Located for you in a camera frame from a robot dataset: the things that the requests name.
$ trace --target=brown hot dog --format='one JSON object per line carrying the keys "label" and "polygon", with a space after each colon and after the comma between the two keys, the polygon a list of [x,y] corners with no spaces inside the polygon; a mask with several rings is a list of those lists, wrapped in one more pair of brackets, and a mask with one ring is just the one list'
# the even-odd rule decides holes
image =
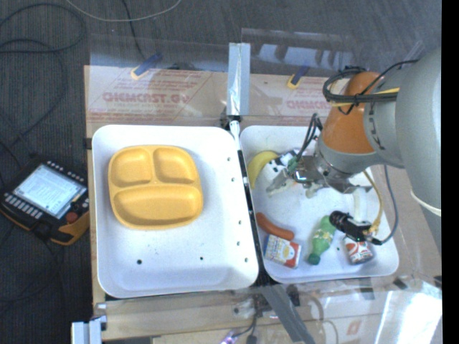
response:
{"label": "brown hot dog", "polygon": [[291,241],[295,238],[295,234],[292,231],[276,226],[263,213],[258,212],[255,216],[257,219],[257,225],[266,233],[273,234],[274,236],[283,239],[287,239],[288,241]]}

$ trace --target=plastic bottle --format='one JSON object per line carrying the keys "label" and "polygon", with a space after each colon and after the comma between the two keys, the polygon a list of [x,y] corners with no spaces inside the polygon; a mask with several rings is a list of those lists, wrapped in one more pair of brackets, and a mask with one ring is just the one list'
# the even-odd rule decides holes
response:
{"label": "plastic bottle", "polygon": [[336,228],[330,223],[328,215],[322,217],[312,238],[313,251],[308,257],[309,264],[317,265],[321,261],[321,255],[330,247],[335,231]]}

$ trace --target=banana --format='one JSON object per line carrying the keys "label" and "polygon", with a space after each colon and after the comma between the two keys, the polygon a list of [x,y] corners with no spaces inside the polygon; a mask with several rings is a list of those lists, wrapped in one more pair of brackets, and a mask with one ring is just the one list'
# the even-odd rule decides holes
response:
{"label": "banana", "polygon": [[255,154],[249,165],[247,166],[247,175],[249,177],[250,188],[255,188],[255,181],[257,180],[258,174],[261,172],[264,166],[273,159],[276,159],[278,154],[272,150],[264,150]]}

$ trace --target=yellow tray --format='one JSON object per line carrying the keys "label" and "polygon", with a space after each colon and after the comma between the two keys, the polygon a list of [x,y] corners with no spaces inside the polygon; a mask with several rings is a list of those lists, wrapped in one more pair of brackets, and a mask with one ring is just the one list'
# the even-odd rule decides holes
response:
{"label": "yellow tray", "polygon": [[191,223],[203,196],[193,158],[182,148],[140,145],[119,150],[108,166],[116,218],[134,229],[166,229]]}

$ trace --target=black handheld device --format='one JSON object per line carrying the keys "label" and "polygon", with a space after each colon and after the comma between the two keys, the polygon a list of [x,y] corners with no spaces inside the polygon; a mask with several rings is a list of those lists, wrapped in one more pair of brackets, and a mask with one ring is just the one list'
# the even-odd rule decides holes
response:
{"label": "black handheld device", "polygon": [[0,190],[0,212],[41,239],[73,244],[89,227],[86,179],[53,160],[34,157]]}

